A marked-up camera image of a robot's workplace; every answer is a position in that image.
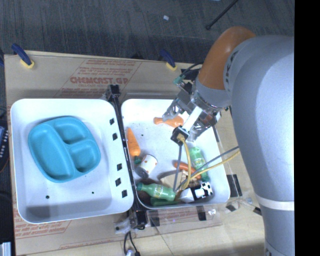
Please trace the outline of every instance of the brown object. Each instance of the brown object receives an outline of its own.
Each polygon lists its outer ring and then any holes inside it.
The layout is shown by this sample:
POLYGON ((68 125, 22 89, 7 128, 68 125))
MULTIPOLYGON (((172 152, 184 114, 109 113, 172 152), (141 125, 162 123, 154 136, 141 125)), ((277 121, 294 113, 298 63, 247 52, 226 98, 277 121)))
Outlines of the brown object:
POLYGON ((198 79, 206 87, 224 90, 224 68, 231 52, 249 38, 256 35, 242 26, 233 26, 223 32, 209 50, 198 79))
POLYGON ((128 149, 129 149, 130 156, 138 157, 141 153, 141 149, 140 149, 140 146, 137 142, 137 139, 136 139, 136 137, 130 127, 127 130, 126 137, 128 139, 128 149))
MULTIPOLYGON (((175 168, 177 168, 178 162, 174 162, 173 166, 174 166, 175 168)), ((184 163, 184 162, 180 162, 179 169, 180 169, 180 170, 184 170, 184 171, 188 171, 188 169, 189 169, 189 168, 188 168, 188 164, 187 164, 187 163, 184 163)), ((193 168, 193 167, 191 167, 191 173, 193 174, 195 171, 196 171, 196 169, 193 168)), ((201 179, 201 175, 199 174, 199 175, 195 176, 195 178, 196 178, 197 180, 200 180, 200 179, 201 179)))
POLYGON ((169 125, 169 126, 171 126, 171 127, 173 127, 173 128, 176 128, 176 127, 178 127, 178 126, 183 126, 184 125, 184 119, 181 117, 181 116, 179 116, 179 115, 177 115, 175 118, 173 118, 173 119, 168 119, 167 121, 163 121, 163 119, 162 118, 160 118, 160 117, 155 117, 154 119, 153 119, 153 122, 156 124, 156 125, 159 125, 159 124, 167 124, 167 125, 169 125))

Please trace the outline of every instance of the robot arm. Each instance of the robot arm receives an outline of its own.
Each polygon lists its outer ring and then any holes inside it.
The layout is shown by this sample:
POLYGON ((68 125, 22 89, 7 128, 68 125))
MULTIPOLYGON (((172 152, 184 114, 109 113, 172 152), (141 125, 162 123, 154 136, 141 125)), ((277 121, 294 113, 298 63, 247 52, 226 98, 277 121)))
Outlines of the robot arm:
POLYGON ((232 106, 236 139, 263 217, 265 255, 295 255, 294 38, 226 30, 210 49, 189 102, 184 97, 178 95, 163 117, 170 118, 173 106, 175 113, 187 111, 194 123, 187 120, 187 129, 180 129, 191 140, 232 106))

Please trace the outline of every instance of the dark floor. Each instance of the dark floor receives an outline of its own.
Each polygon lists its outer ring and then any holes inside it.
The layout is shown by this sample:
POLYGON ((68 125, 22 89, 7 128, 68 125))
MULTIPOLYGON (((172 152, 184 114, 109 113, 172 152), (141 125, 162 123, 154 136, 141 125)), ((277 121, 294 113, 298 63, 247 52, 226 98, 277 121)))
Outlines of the dark floor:
MULTIPOLYGON (((158 60, 164 48, 176 62, 204 60, 219 35, 244 26, 256 35, 295 34, 294 0, 239 0, 210 30, 206 25, 234 0, 1 0, 0 48, 158 60)), ((6 107, 0 70, 0 107, 6 107)), ((0 239, 13 241, 9 164, 0 170, 0 239)))

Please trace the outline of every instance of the blue plate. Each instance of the blue plate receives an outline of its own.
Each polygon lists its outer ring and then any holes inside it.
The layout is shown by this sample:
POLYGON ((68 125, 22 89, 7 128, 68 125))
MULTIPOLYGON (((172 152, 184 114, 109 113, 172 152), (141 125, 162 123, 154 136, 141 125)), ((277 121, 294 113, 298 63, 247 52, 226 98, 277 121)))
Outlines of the blue plate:
POLYGON ((92 171, 100 162, 99 147, 86 125, 64 116, 34 127, 28 136, 32 157, 42 174, 56 183, 92 171))

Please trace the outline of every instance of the orange carrot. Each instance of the orange carrot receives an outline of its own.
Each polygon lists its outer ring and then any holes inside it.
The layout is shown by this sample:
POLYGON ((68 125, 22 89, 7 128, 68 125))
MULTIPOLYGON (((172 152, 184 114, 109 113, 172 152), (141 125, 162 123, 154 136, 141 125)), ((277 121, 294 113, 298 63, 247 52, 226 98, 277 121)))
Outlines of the orange carrot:
MULTIPOLYGON (((177 168, 178 162, 174 162, 173 166, 174 166, 175 168, 177 168)), ((179 168, 180 168, 180 170, 188 171, 188 164, 187 164, 187 163, 184 163, 184 162, 180 162, 179 168)), ((193 174, 195 171, 196 171, 196 169, 193 168, 193 167, 191 167, 191 173, 193 174)), ((195 178, 196 178, 197 180, 200 180, 200 179, 201 179, 201 175, 199 174, 199 175, 195 176, 195 178)))
POLYGON ((128 139, 128 149, 130 156, 138 157, 141 153, 140 146, 130 127, 128 128, 126 137, 128 139))
POLYGON ((173 119, 168 119, 167 121, 163 121, 163 119, 160 118, 160 117, 155 117, 153 119, 153 123, 155 123, 156 125, 167 124, 169 126, 172 126, 173 128, 176 128, 178 126, 183 126, 184 125, 184 119, 179 115, 177 115, 173 119))

